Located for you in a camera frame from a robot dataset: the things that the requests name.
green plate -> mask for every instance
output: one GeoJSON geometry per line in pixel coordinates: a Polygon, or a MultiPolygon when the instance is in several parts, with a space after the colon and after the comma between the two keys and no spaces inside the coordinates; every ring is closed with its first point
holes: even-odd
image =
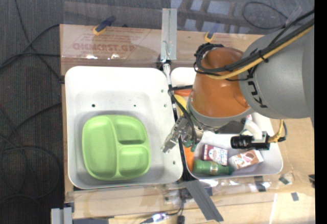
{"type": "Polygon", "coordinates": [[[82,149],[88,173],[99,180],[130,180],[150,168],[147,131],[132,116],[92,117],[83,127],[82,149]]]}

black floor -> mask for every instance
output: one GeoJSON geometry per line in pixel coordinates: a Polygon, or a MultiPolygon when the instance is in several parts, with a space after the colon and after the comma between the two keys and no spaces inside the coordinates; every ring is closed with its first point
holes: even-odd
{"type": "Polygon", "coordinates": [[[95,25],[104,19],[108,6],[130,12],[114,26],[160,29],[160,10],[177,7],[180,30],[206,31],[220,21],[221,32],[267,34],[280,28],[294,9],[304,14],[315,4],[314,0],[0,0],[0,223],[50,223],[50,209],[63,206],[58,24],[95,25]],[[139,8],[157,10],[154,15],[159,17],[138,15],[139,8]],[[31,54],[7,61],[22,52],[31,54]]]}

snack package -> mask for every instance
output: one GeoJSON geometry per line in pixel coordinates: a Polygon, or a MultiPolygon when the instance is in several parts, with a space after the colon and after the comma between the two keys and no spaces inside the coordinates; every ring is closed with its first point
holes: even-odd
{"type": "Polygon", "coordinates": [[[222,149],[208,144],[204,144],[202,149],[202,160],[214,161],[223,166],[227,166],[227,149],[222,149]]]}
{"type": "Polygon", "coordinates": [[[228,163],[232,166],[235,170],[240,168],[245,168],[248,166],[255,165],[264,161],[260,151],[251,149],[240,154],[231,156],[228,159],[228,163]]]}

